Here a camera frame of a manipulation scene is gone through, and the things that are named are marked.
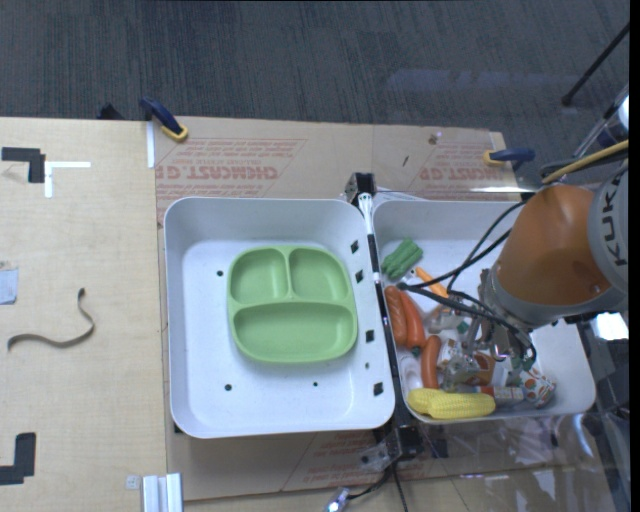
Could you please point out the orange and white can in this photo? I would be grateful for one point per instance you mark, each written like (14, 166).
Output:
(484, 367)

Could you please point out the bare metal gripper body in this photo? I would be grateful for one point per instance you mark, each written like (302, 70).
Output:
(505, 340)

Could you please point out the yellow toy corn cob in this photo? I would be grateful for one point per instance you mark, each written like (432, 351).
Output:
(452, 404)

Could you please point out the brown-red toy sausage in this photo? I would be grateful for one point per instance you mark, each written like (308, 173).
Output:
(396, 315)

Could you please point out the thin black and white rod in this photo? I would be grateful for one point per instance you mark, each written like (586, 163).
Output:
(372, 250)

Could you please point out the orange toy sausage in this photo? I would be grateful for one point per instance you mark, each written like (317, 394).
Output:
(430, 362)
(414, 322)

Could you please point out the orange toy carrot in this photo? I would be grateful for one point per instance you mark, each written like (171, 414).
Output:
(431, 282)

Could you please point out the green toy beans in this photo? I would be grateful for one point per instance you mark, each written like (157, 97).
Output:
(401, 258)

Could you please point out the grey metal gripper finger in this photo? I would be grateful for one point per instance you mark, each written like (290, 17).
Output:
(459, 371)

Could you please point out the white printed carton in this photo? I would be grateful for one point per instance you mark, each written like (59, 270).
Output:
(539, 389)

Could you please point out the green divided plate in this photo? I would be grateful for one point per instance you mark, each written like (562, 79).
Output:
(292, 325)

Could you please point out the white plastic tray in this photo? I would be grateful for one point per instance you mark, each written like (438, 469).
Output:
(280, 400)
(565, 370)

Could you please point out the brown cardboard board red print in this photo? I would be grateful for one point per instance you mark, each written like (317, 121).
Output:
(310, 165)

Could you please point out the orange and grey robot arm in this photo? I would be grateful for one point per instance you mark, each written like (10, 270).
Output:
(550, 250)

